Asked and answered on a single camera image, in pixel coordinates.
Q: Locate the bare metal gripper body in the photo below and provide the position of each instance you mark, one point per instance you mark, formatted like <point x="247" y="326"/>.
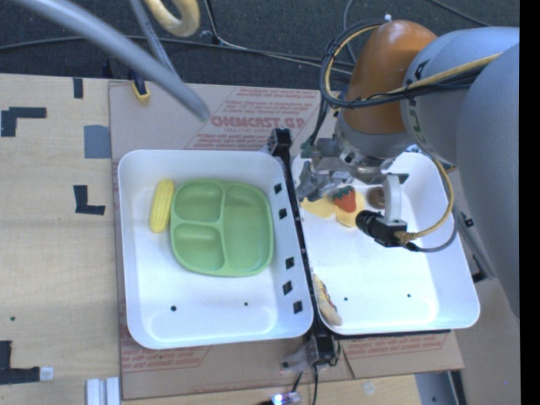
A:
<point x="333" y="155"/>

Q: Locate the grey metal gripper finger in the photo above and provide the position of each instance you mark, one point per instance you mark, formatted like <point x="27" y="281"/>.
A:
<point x="330" y="180"/>
<point x="307" y="181"/>

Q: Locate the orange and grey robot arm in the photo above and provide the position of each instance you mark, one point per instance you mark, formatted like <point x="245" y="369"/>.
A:
<point x="472" y="112"/>

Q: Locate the red strawberry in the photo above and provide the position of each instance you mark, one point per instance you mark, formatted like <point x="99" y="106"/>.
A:
<point x="345" y="200"/>

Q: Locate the pale yellow toy food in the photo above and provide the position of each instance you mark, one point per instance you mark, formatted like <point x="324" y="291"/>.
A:
<point x="350" y="217"/>

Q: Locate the brown doughnut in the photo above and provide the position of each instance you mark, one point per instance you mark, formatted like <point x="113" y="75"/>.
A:
<point x="375" y="198"/>

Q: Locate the thin black rod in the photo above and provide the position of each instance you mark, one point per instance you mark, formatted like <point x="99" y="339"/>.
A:
<point x="303" y="243"/>

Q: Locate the green divided plate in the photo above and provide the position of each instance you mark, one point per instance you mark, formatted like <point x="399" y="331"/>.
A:
<point x="244" y="226"/>

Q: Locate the brown cardboard board, red print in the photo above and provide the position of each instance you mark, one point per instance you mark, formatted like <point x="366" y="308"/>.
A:
<point x="236" y="116"/>

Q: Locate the white plastic tray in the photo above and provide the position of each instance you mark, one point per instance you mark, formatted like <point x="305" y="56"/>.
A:
<point x="379" y="277"/>
<point x="211" y="306"/>

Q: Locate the beige toy hot dog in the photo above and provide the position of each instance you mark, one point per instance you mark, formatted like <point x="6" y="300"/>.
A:
<point x="327" y="304"/>

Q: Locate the yellow corn cob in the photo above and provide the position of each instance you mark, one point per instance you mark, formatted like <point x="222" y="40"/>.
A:
<point x="161" y="206"/>

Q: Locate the black cylinder on white bracket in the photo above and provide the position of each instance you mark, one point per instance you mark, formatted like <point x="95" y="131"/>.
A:
<point x="381" y="226"/>

